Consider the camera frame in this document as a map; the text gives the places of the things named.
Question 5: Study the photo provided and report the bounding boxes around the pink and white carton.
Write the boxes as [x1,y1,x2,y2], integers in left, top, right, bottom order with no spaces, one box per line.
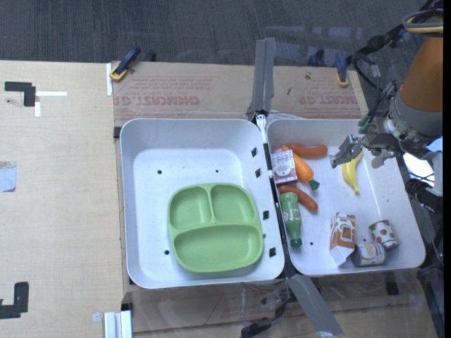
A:
[270,149,299,186]

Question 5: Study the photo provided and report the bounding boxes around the white can yellow print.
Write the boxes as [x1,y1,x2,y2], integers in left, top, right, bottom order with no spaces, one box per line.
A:
[352,242,387,268]

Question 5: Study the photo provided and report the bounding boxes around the green bottle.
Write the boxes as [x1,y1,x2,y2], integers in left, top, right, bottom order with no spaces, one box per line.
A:
[278,192,304,249]

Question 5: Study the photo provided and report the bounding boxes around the orange and white carton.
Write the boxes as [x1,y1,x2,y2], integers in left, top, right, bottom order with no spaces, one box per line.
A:
[328,211,357,268]

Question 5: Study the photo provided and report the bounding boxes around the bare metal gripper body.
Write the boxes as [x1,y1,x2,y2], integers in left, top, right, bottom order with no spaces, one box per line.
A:
[361,117,429,158]

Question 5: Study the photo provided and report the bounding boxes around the brown cardboard board red print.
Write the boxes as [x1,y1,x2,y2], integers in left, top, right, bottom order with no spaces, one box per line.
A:
[111,60,435,334]

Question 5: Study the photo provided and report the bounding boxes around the yellow banana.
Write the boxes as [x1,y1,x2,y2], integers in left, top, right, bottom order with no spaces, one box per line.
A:
[341,150,364,194]

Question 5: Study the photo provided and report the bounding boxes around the orange sausage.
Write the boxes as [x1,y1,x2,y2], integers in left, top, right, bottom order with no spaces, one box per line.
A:
[288,142,329,160]
[278,184,319,213]

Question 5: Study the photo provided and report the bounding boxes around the black cylinder on white bracket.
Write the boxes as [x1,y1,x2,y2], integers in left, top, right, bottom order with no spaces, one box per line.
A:
[404,149,444,211]

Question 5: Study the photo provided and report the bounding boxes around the orange carrot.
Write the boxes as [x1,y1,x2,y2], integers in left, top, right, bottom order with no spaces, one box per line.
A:
[281,144,321,191]

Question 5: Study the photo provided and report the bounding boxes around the green divided plate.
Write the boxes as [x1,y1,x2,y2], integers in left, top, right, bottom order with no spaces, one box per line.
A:
[166,182,266,274]

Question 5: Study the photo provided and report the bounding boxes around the black block with thin wires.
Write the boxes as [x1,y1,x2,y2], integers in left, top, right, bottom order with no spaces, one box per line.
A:
[247,107,268,123]
[240,314,283,338]

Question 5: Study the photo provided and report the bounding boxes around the white can orange dots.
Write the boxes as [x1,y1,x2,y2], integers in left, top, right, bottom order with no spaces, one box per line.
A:
[368,219,400,251]

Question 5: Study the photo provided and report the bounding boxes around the white plastic tray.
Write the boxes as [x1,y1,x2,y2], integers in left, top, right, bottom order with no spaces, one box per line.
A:
[119,118,286,290]
[265,118,427,278]

